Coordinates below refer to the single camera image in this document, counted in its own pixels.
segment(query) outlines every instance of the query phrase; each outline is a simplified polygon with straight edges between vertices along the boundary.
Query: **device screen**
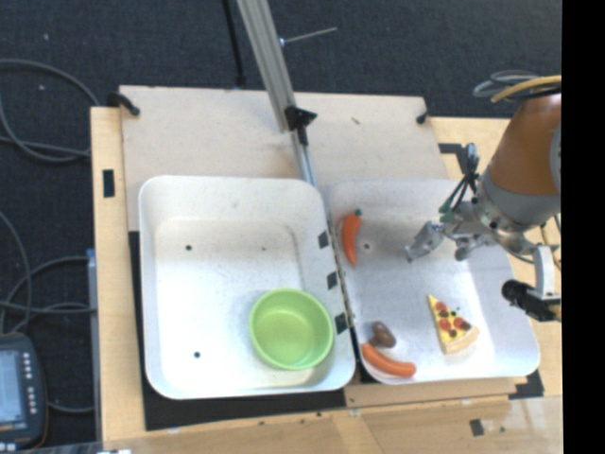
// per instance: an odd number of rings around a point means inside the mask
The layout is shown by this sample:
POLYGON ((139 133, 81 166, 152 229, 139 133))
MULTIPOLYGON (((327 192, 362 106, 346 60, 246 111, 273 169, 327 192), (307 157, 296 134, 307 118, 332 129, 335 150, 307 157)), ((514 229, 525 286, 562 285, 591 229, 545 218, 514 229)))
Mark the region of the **device screen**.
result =
POLYGON ((0 350, 0 424, 23 419, 19 395, 19 352, 0 350))

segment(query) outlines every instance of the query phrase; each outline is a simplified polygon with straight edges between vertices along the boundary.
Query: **plastic bowl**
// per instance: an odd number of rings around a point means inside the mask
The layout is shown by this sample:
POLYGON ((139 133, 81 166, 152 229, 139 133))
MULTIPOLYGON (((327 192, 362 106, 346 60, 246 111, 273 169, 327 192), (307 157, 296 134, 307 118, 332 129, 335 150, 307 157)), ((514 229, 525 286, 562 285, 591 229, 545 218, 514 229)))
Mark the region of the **plastic bowl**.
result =
POLYGON ((334 340, 332 319, 311 294, 293 288, 264 294, 250 314, 250 333, 258 355, 269 365, 304 370, 321 363, 334 340))

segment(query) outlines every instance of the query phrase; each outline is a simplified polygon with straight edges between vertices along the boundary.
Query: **orange carrot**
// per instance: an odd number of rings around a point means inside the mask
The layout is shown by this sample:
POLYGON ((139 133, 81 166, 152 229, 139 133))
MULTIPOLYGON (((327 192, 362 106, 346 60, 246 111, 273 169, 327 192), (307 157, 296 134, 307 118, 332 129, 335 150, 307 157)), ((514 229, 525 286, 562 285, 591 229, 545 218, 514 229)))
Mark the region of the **orange carrot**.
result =
POLYGON ((345 216, 342 221, 342 248, 349 259, 349 262, 354 266, 357 265, 357 254, 355 251, 355 241, 357 232, 361 227, 361 211, 355 210, 354 213, 345 216))
POLYGON ((361 345, 361 354, 369 364, 388 374, 409 377, 416 373, 416 365, 411 361, 395 361, 387 358, 369 343, 361 345))

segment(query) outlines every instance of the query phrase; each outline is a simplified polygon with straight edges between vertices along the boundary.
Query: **pizza slice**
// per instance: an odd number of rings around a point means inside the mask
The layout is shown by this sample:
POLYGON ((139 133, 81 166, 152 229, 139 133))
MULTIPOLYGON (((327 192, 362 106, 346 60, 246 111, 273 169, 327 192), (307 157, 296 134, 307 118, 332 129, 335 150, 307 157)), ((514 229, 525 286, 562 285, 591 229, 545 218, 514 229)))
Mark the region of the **pizza slice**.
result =
POLYGON ((476 326, 467 322, 456 311, 450 309, 446 303, 432 294, 428 295, 428 303, 443 353, 459 352, 475 342, 479 334, 476 326))

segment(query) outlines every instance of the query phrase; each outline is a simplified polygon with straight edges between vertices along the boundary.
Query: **white tray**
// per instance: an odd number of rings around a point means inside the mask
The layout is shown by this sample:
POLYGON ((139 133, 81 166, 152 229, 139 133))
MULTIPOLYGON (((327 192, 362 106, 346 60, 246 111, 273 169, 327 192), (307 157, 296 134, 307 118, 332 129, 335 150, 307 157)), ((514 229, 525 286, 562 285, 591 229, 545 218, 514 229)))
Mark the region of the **white tray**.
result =
POLYGON ((328 208, 340 243, 341 222, 362 211, 357 235, 357 266, 339 253, 346 292, 359 343, 372 336, 371 324, 384 322, 397 344, 383 352, 413 361, 411 379, 385 374, 364 361, 374 378, 403 384, 464 378, 522 376, 539 363, 538 343, 523 311, 501 295, 512 278, 506 253, 484 247, 463 262, 454 258, 455 244, 445 239, 430 255, 407 263, 404 246, 413 242, 427 220, 439 221, 438 209, 454 190, 449 180, 347 181, 328 193, 328 208), (467 350, 445 355, 428 307, 427 294, 443 299, 480 333, 467 350))
POLYGON ((175 399, 338 389, 355 361, 348 330, 329 357, 289 372, 256 356, 254 302, 301 288, 335 318, 345 311, 320 193, 287 179, 156 177, 139 197, 147 377, 175 399))

